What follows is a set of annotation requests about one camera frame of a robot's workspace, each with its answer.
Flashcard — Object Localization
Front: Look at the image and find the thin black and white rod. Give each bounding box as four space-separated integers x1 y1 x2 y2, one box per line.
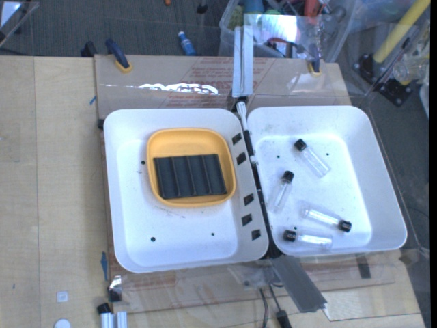
234 100 278 259

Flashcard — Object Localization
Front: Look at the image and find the yellow plate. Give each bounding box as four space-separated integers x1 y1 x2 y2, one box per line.
145 127 237 208

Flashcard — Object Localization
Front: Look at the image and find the black ribbed rack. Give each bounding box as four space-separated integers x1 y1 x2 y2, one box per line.
152 154 229 200

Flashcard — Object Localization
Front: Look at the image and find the clear vial with black cap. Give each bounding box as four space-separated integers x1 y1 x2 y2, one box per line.
300 202 352 233
283 229 334 251
271 170 295 213
294 138 331 178

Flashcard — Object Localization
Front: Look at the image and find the white plastic tray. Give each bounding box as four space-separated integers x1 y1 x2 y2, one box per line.
244 105 408 258
102 107 270 273

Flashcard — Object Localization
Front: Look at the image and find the brown cardboard board red print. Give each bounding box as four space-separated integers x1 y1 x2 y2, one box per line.
94 53 410 314

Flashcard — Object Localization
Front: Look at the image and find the blue bottle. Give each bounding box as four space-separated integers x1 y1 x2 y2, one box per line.
177 30 197 57

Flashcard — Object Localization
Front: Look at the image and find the clear plastic storage bin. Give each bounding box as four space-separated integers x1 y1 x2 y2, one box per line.
218 0 363 63

